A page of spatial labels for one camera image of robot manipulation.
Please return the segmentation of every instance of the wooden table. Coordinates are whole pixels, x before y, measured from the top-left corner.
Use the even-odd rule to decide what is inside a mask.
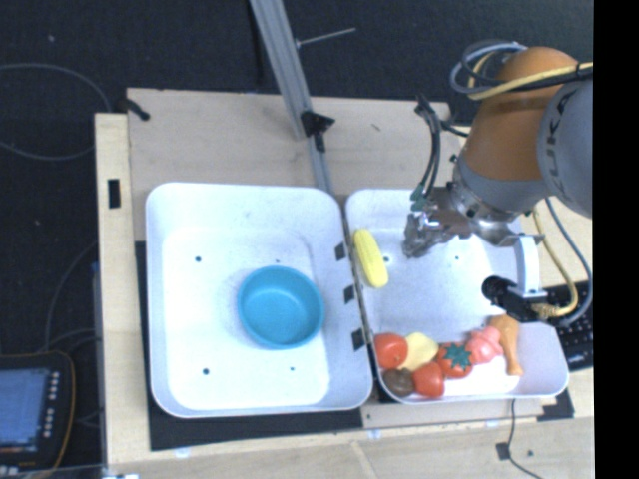
[[[314,186],[308,144],[293,137],[280,96],[130,89],[151,119],[95,119],[104,346],[106,460],[113,474],[142,477],[520,477],[500,461],[506,400],[361,408],[354,431],[284,436],[151,451],[134,242],[144,240],[144,202],[167,181]],[[336,119],[326,161],[338,201],[362,188],[413,189],[429,154],[426,124],[406,101],[314,98]],[[435,105],[441,116],[447,106]],[[443,136],[437,183],[450,179],[460,139]],[[591,221],[558,204],[592,264]],[[532,222],[522,222],[534,230]],[[546,233],[575,280],[584,273],[551,225]],[[562,278],[541,251],[544,285]],[[571,373],[575,417],[536,422],[550,399],[519,399],[513,457],[543,477],[594,476],[593,369]]]

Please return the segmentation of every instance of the screen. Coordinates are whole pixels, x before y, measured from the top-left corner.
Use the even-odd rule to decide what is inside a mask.
[[[46,368],[0,370],[0,447],[35,446],[48,375]]]

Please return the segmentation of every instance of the toy chicken drumstick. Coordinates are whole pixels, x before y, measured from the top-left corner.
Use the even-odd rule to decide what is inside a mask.
[[[506,372],[510,376],[522,376],[523,369],[517,359],[519,322],[508,314],[500,314],[492,316],[488,324],[501,332],[499,344],[503,347],[503,353],[506,357]]]

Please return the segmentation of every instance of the empty white tray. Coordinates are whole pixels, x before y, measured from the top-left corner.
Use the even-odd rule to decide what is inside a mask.
[[[151,389],[177,417],[352,409],[372,389],[336,201],[312,188],[169,183],[147,198]],[[319,288],[322,331],[295,349],[254,343],[240,324],[244,278],[293,267]]]
[[[367,228],[372,232],[388,270],[388,284],[373,288],[355,260],[370,330],[373,334],[400,335],[420,331],[437,342],[463,340],[471,330],[484,326],[489,316],[504,313],[483,296],[481,285],[494,274],[517,279],[514,250],[472,236],[436,245],[424,257],[407,258],[401,243],[409,197],[410,192],[403,190],[362,190],[346,202],[350,230]],[[498,356],[475,366],[465,378],[445,380],[440,399],[389,395],[402,403],[421,404],[555,396],[566,387],[568,367],[553,327],[541,322],[520,324],[517,352],[524,370],[521,377],[508,376],[505,360]]]

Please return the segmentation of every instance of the blue plate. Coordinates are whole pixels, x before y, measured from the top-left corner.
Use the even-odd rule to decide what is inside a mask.
[[[324,304],[316,285],[296,269],[266,266],[242,282],[238,313],[254,341],[273,349],[289,349],[318,334]]]

